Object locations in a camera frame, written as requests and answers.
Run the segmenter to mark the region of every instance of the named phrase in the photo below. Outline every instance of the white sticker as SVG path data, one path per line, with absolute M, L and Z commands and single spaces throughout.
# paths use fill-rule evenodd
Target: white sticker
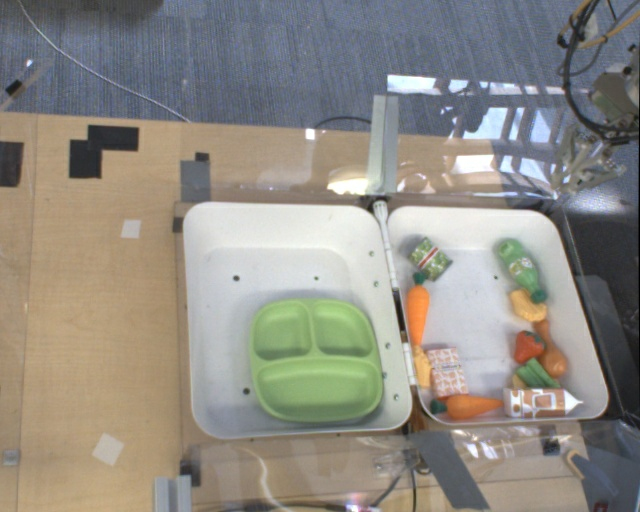
M 123 448 L 124 443 L 122 441 L 118 441 L 115 437 L 110 436 L 109 434 L 102 434 L 92 455 L 99 461 L 109 464 L 109 466 L 113 466 L 118 460 L 118 457 L 120 457 L 120 453 Z
M 120 238 L 140 238 L 140 226 L 142 226 L 141 220 L 125 220 Z

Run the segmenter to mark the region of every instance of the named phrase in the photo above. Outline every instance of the red strawberry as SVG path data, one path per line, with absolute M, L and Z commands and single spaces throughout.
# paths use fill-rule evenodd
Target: red strawberry
M 516 336 L 516 351 L 513 358 L 520 364 L 544 352 L 544 341 L 534 332 L 520 331 Z

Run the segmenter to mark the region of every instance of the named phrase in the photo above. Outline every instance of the wooden table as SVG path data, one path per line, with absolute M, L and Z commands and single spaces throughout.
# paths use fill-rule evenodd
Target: wooden table
M 102 179 L 70 179 L 69 141 L 86 140 L 88 125 L 138 127 L 139 148 L 103 151 Z M 398 436 L 378 448 L 354 436 L 224 443 L 185 426 L 193 420 L 181 395 L 172 231 L 180 162 L 209 153 L 214 198 L 323 202 L 330 171 L 364 165 L 368 138 L 327 140 L 321 151 L 304 130 L 0 115 L 0 141 L 24 143 L 19 187 L 0 188 L 0 450 L 21 452 L 19 465 L 0 467 L 0 509 L 151 510 L 153 479 L 175 477 L 190 445 L 203 461 L 195 510 L 264 498 L 267 488 L 329 499 L 342 487 L 372 495 L 386 487 L 372 460 L 404 442 Z M 443 144 L 405 137 L 400 158 L 410 154 L 441 177 Z M 479 151 L 474 144 L 457 150 Z M 419 163 L 429 161 L 433 169 Z M 141 222 L 138 238 L 122 238 L 126 220 Z M 562 429 L 584 453 L 579 425 Z M 113 465 L 92 455 L 105 433 L 124 444 Z M 584 510 L 580 481 L 562 459 L 527 449 L 467 461 L 492 507 Z M 418 484 L 419 503 L 450 509 L 432 476 Z M 407 509 L 407 486 L 385 510 Z

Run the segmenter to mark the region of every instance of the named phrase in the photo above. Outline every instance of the green plate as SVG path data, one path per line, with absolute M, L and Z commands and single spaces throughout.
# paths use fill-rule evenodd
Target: green plate
M 251 326 L 251 375 L 262 407 L 285 421 L 360 418 L 382 398 L 371 323 L 338 300 L 283 300 L 258 311 Z

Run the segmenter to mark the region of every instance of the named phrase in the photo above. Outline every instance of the green bottle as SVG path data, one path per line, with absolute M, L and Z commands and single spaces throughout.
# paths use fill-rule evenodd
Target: green bottle
M 531 295 L 531 302 L 539 304 L 547 300 L 547 294 L 538 283 L 538 271 L 517 240 L 506 240 L 498 247 L 498 254 L 509 269 L 511 277 Z

